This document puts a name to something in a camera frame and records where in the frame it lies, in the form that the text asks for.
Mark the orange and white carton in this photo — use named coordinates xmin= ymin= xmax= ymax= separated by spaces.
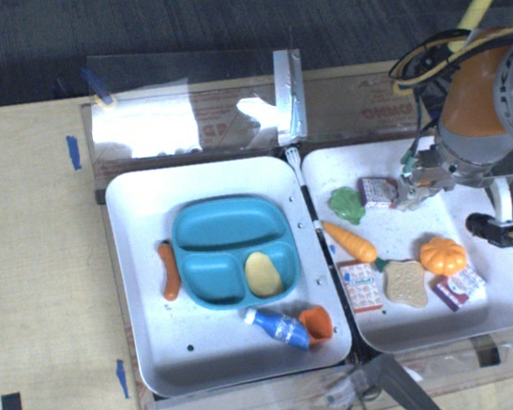
xmin=337 ymin=256 xmax=385 ymax=317

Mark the orange carrot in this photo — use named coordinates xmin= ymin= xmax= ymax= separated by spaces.
xmin=321 ymin=212 xmax=390 ymax=281

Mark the blue and white bottle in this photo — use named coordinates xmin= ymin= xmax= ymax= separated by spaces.
xmin=242 ymin=299 xmax=313 ymax=359

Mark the black cylinder on white bracket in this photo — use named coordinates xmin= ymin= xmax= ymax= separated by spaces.
xmin=459 ymin=175 xmax=513 ymax=253

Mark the orange pumpkin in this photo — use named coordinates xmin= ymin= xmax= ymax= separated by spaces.
xmin=415 ymin=232 xmax=471 ymax=281

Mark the purple and white carton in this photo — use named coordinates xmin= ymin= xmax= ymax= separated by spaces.
xmin=430 ymin=261 xmax=490 ymax=316

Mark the blue divided plate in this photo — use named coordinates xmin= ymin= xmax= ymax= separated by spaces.
xmin=166 ymin=187 xmax=306 ymax=318

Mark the orange cup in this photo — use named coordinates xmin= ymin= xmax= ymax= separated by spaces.
xmin=296 ymin=303 xmax=337 ymax=348

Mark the yellow potato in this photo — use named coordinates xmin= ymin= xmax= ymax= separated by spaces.
xmin=241 ymin=249 xmax=286 ymax=302

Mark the white plastic tray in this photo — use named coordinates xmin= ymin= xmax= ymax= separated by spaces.
xmin=101 ymin=144 xmax=358 ymax=403
xmin=298 ymin=121 xmax=513 ymax=363

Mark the orange sausage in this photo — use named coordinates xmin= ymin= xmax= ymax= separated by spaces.
xmin=155 ymin=238 xmax=186 ymax=303

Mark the tan bread slice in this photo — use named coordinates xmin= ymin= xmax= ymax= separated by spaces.
xmin=380 ymin=255 xmax=430 ymax=314

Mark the green lettuce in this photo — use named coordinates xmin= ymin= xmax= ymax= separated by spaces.
xmin=326 ymin=184 xmax=369 ymax=230

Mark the white carton with red pattern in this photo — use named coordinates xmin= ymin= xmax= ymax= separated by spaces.
xmin=356 ymin=172 xmax=402 ymax=214

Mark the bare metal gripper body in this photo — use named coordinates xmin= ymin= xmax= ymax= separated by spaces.
xmin=400 ymin=144 xmax=459 ymax=198

